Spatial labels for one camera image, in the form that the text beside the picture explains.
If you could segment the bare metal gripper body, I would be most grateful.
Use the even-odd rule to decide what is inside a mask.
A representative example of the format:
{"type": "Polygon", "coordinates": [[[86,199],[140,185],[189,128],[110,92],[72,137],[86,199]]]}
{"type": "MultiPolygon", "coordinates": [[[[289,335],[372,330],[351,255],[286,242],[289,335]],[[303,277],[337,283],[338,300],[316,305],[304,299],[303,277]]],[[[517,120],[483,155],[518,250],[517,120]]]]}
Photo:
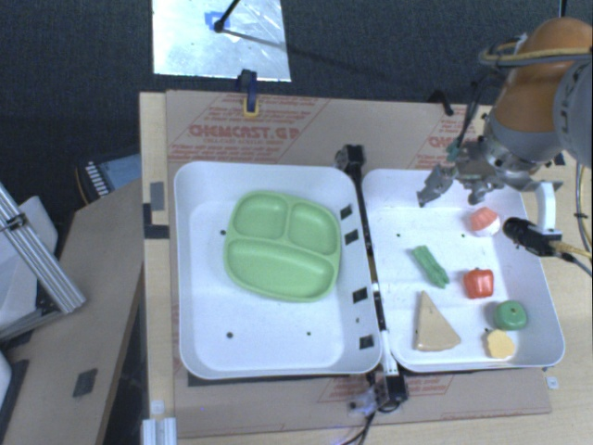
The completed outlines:
{"type": "Polygon", "coordinates": [[[496,139],[465,141],[455,160],[456,178],[476,190],[500,189],[503,185],[528,190],[541,163],[522,159],[496,139]]]}

